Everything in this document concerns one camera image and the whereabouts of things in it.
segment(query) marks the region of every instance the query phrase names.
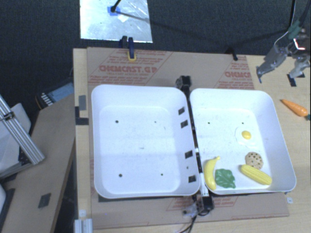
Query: corn cob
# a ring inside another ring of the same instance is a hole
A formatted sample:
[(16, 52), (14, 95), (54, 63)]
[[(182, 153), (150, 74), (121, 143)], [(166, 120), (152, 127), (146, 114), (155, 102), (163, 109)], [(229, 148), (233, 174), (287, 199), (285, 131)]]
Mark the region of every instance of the corn cob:
[(254, 168), (250, 165), (247, 165), (247, 164), (242, 165), (241, 166), (241, 172), (244, 175), (246, 175), (248, 178), (251, 178), (252, 180), (254, 180), (260, 184), (270, 185), (272, 183), (272, 178), (268, 174)]

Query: metal plate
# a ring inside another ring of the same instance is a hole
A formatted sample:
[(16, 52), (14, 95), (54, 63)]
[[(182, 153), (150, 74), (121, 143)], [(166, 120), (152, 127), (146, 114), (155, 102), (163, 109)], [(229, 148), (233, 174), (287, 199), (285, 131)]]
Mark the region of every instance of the metal plate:
[(80, 0), (81, 38), (119, 41), (123, 35), (135, 42), (152, 43), (147, 0)]

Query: yellow banana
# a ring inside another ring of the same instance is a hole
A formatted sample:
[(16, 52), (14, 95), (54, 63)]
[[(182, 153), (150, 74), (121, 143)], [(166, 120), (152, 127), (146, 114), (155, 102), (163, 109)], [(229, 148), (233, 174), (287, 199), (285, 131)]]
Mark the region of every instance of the yellow banana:
[(205, 183), (207, 184), (207, 186), (211, 190), (216, 189), (216, 182), (215, 182), (213, 173), (214, 173), (214, 168), (215, 168), (216, 162), (218, 160), (220, 160), (219, 156), (214, 158), (214, 159), (208, 160), (205, 167), (204, 167)]

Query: empty white tray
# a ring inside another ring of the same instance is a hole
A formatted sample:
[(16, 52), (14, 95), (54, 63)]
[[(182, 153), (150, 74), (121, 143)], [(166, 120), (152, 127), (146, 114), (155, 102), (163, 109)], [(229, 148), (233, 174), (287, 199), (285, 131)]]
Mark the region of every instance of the empty white tray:
[[(262, 91), (195, 89), (190, 95), (202, 166), (220, 156), (215, 170), (229, 169), (236, 188), (217, 186), (220, 195), (291, 191), (296, 185), (271, 97)], [(242, 131), (249, 131), (245, 140)], [(262, 156), (262, 171), (272, 177), (270, 186), (259, 184), (240, 172), (248, 152)]]
[(200, 186), (187, 100), (171, 87), (99, 85), (94, 176), (105, 198), (186, 196)]

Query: orange carrot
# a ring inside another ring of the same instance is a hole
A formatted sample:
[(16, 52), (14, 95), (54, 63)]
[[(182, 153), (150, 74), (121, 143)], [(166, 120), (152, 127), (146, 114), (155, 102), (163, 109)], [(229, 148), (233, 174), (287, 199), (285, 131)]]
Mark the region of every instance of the orange carrot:
[(288, 108), (295, 112), (300, 117), (306, 117), (308, 115), (308, 110), (299, 104), (287, 101), (285, 99), (281, 100)]

